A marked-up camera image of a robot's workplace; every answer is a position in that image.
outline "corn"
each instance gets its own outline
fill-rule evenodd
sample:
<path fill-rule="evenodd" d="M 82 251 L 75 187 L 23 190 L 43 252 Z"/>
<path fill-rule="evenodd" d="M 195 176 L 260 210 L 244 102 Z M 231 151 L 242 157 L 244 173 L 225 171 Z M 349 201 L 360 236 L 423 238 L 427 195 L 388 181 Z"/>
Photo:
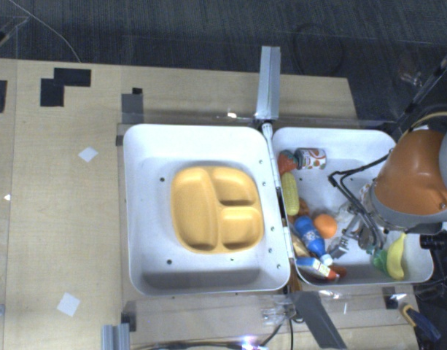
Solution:
<path fill-rule="evenodd" d="M 298 189 L 296 179 L 290 172 L 281 175 L 281 190 L 287 215 L 296 215 L 299 212 Z"/>

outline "yellow plate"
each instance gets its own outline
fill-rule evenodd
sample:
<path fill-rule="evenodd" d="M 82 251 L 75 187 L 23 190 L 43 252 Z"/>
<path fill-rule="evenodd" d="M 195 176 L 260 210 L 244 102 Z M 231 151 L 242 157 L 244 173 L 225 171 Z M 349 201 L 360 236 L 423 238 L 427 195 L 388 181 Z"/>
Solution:
<path fill-rule="evenodd" d="M 179 242 L 193 252 L 240 252 L 257 245 L 264 233 L 255 183 L 236 168 L 180 171 L 171 184 L 171 216 Z"/>

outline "banana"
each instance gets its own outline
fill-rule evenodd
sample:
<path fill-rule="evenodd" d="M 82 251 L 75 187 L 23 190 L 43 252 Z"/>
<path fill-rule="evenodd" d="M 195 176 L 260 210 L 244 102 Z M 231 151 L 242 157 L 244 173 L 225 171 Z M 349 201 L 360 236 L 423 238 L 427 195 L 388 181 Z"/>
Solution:
<path fill-rule="evenodd" d="M 402 233 L 399 238 L 393 241 L 386 254 L 386 271 L 395 280 L 403 280 L 405 277 L 405 271 L 401 266 L 405 237 L 406 234 Z"/>

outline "white wire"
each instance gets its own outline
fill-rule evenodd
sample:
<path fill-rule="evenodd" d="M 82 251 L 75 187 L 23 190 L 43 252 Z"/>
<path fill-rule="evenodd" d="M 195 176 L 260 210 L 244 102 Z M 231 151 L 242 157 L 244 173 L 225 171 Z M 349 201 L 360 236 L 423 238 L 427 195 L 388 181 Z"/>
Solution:
<path fill-rule="evenodd" d="M 69 44 L 69 42 L 67 41 L 67 39 L 61 35 L 59 32 L 57 32 L 53 27 L 51 27 L 48 23 L 45 23 L 44 21 L 42 21 L 40 18 L 38 18 L 37 16 L 33 15 L 32 13 L 30 13 L 27 9 L 23 8 L 22 6 L 20 6 L 18 3 L 16 3 L 14 0 L 7 0 L 10 3 L 14 4 L 16 7 L 18 7 L 19 9 L 21 9 L 23 12 L 27 13 L 28 15 L 30 15 L 34 20 L 36 20 L 37 22 L 40 22 L 43 26 L 45 26 L 46 28 L 48 28 L 50 31 L 52 31 L 53 33 L 55 33 L 59 38 L 61 38 L 61 40 L 63 40 L 63 42 L 66 43 L 66 45 L 69 47 L 69 49 L 72 51 L 72 54 L 74 55 L 74 57 L 77 59 L 78 62 L 82 62 L 79 58 L 79 56 L 77 55 L 77 52 L 74 50 L 74 48 L 72 47 L 72 45 Z"/>

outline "white square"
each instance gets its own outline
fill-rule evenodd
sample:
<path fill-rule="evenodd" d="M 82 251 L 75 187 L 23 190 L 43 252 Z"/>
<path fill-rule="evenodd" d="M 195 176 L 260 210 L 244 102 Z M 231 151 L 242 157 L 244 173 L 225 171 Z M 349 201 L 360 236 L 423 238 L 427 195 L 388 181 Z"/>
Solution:
<path fill-rule="evenodd" d="M 90 162 L 98 152 L 92 147 L 87 147 L 79 153 L 79 157 L 81 157 L 85 162 Z"/>
<path fill-rule="evenodd" d="M 57 309 L 62 313 L 73 317 L 76 313 L 77 306 L 79 306 L 80 300 L 75 298 L 75 296 L 70 295 L 69 293 L 64 293 L 63 298 L 61 298 L 60 303 L 58 304 Z"/>

